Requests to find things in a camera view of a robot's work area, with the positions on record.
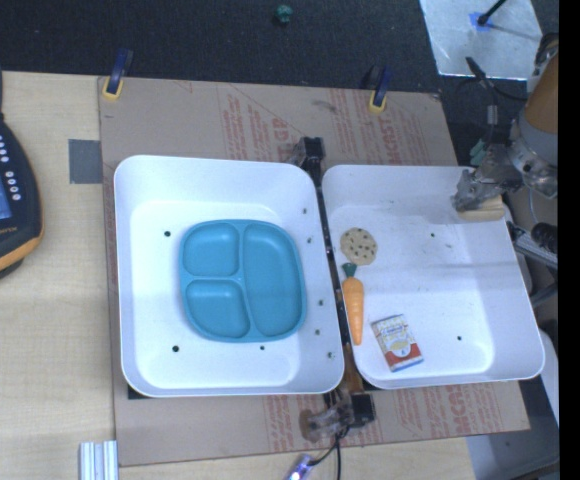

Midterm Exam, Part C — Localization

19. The white and red carton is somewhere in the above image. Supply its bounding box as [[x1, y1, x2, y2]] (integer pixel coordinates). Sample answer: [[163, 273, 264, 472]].
[[370, 312, 425, 374]]

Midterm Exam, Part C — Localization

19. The black cylinder on white bracket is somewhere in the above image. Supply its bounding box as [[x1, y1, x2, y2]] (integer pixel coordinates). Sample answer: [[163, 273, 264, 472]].
[[511, 221, 560, 270]]

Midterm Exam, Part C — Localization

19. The brown cardboard board, red print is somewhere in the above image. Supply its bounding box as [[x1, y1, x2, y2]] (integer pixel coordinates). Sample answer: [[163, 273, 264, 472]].
[[97, 75, 532, 467]]

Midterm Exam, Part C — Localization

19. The orange carrot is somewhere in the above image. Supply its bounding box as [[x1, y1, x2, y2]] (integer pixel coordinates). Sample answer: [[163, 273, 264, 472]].
[[340, 261, 366, 347]]

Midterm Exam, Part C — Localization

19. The pale tan bread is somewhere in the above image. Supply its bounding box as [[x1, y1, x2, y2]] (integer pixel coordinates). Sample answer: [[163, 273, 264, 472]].
[[456, 195, 507, 222]]

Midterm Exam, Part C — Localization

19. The blue divided plate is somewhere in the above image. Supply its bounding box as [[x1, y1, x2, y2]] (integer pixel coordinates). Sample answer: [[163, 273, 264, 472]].
[[178, 218, 308, 344]]

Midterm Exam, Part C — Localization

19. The white plastic tray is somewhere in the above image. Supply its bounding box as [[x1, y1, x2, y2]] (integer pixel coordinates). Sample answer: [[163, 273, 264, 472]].
[[113, 154, 346, 399], [321, 163, 547, 391]]

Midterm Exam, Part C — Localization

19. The black block with thin wires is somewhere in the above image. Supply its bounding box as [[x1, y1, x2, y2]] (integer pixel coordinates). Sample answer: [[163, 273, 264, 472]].
[[297, 136, 327, 170], [350, 392, 377, 428]]

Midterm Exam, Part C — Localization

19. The tan chocolate chip biscuit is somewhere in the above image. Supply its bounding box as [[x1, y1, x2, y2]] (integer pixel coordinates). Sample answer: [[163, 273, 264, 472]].
[[339, 226, 379, 267]]

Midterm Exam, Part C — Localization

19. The thin black and white rod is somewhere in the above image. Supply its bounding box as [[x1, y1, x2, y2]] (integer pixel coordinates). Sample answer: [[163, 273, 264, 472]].
[[312, 166, 357, 394]]

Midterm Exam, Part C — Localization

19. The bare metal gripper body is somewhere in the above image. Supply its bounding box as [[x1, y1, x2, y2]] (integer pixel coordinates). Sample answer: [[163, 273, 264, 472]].
[[478, 140, 559, 199]]

